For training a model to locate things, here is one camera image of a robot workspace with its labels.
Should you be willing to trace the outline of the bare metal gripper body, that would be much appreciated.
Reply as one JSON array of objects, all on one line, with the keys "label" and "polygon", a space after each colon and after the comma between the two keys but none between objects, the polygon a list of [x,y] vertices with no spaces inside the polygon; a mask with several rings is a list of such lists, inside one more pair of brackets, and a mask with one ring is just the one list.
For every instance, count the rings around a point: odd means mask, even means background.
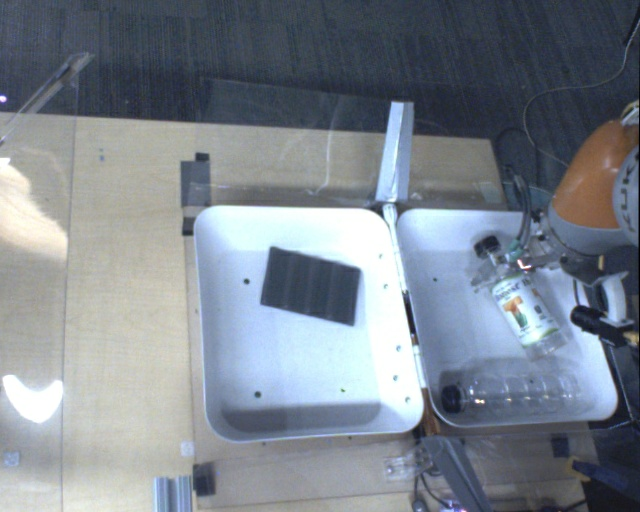
[{"label": "bare metal gripper body", "polygon": [[560,267],[566,252],[548,218],[540,218],[538,222],[523,218],[513,240],[513,267],[524,272],[539,268],[554,270]]}]

